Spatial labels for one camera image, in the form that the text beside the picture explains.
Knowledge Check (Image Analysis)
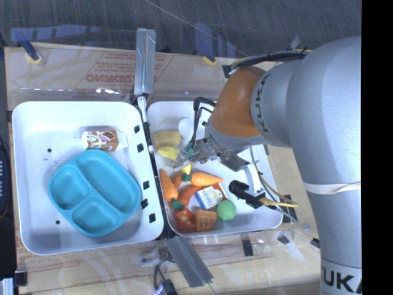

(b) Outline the green lime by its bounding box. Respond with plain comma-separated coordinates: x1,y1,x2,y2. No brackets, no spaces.
216,199,238,222

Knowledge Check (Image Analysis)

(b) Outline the black block with thin wires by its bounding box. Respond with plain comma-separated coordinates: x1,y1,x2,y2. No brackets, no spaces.
161,278,178,295

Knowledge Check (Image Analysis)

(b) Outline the white plastic tray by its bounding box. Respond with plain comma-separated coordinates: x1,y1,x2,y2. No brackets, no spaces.
11,100,165,256
146,100,284,238

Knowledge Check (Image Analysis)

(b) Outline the black cylinder on white bracket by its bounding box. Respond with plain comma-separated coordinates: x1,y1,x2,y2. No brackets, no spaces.
228,163,267,210

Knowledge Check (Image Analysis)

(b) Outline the blue divided plate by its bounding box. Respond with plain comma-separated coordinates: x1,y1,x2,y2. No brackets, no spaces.
47,148,143,238

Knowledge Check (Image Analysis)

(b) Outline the brown waffle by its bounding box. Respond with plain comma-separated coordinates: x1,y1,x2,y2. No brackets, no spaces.
195,208,218,232

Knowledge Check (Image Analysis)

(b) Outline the small orange carrot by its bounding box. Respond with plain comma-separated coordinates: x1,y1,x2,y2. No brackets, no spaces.
171,173,184,191

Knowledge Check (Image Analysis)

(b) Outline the brown and white milk carton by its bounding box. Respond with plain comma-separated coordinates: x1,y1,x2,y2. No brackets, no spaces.
80,128,130,152

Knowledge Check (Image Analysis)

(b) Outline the brown cardboard board red print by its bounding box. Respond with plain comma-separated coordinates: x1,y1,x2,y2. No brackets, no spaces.
4,41,322,295

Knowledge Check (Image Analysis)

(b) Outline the tan potato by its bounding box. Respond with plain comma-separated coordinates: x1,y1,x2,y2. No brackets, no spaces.
151,129,182,149

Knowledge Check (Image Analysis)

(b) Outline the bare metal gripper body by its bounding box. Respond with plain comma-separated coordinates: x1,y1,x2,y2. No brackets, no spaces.
183,138,251,172

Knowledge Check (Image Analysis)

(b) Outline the white and blue carton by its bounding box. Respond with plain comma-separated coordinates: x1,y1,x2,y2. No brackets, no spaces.
195,185,224,210

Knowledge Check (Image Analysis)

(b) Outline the white egg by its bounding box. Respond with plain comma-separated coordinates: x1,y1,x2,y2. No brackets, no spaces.
177,117,206,141

